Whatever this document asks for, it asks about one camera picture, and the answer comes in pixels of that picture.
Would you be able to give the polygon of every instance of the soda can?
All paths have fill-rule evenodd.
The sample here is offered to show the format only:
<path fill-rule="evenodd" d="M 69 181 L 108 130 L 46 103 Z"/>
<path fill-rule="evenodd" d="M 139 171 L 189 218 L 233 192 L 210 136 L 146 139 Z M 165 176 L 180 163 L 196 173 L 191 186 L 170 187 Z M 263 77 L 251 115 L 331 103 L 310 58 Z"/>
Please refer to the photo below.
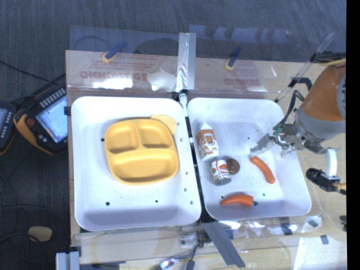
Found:
<path fill-rule="evenodd" d="M 220 159 L 211 162 L 211 173 L 216 185 L 225 185 L 231 181 L 226 160 Z"/>

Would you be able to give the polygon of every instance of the black connector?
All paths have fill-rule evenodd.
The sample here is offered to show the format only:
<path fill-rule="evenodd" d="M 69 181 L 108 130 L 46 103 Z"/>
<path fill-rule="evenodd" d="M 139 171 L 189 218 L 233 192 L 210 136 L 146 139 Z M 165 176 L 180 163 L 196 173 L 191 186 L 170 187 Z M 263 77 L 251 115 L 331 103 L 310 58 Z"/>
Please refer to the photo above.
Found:
<path fill-rule="evenodd" d="M 338 176 L 330 177 L 327 176 L 322 170 L 309 168 L 306 171 L 306 177 L 326 192 L 339 191 L 339 189 L 334 185 L 340 183 L 340 177 Z"/>

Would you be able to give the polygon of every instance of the yellow divided plate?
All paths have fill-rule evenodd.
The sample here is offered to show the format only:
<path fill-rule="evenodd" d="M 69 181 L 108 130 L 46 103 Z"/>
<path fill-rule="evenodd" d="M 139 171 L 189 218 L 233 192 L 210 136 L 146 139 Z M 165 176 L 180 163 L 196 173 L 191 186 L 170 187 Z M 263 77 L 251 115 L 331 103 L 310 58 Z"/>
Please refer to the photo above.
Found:
<path fill-rule="evenodd" d="M 114 123 L 105 133 L 105 151 L 111 174 L 124 184 L 160 182 L 179 169 L 172 133 L 159 119 Z"/>

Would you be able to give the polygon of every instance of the gray floor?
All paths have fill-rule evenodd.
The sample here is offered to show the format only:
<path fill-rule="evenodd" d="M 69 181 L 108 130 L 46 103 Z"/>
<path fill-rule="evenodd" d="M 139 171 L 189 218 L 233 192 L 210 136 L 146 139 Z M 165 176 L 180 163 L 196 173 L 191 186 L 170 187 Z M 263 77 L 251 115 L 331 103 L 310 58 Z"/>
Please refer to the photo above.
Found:
<path fill-rule="evenodd" d="M 11 102 L 65 73 L 65 50 L 107 47 L 89 39 L 96 29 L 156 33 L 162 39 L 142 40 L 137 51 L 158 55 L 177 54 L 177 44 L 166 37 L 179 32 L 197 34 L 199 57 L 225 58 L 240 45 L 241 59 L 305 62 L 332 32 L 327 50 L 346 52 L 347 0 L 0 0 L 0 21 L 0 101 Z M 16 134 L 0 157 L 0 176 L 17 203 L 46 207 L 69 223 L 67 153 L 49 156 Z M 5 208 L 16 200 L 0 181 L 0 268 L 42 269 L 24 258 L 43 261 L 64 248 L 59 217 L 39 209 L 16 215 Z M 24 216 L 28 224 L 50 224 L 57 230 L 53 242 L 61 245 L 43 253 L 20 237 L 3 242 L 14 222 L 14 233 L 26 231 Z M 51 262 L 43 269 L 54 268 Z"/>

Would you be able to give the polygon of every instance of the toy milk carton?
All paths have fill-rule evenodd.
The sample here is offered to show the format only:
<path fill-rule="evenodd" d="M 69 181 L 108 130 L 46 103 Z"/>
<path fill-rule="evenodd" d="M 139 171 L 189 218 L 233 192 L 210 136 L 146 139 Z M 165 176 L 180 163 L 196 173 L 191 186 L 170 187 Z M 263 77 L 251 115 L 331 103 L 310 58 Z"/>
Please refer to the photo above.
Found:
<path fill-rule="evenodd" d="M 204 122 L 195 138 L 201 161 L 208 161 L 219 156 L 215 132 L 209 124 Z"/>

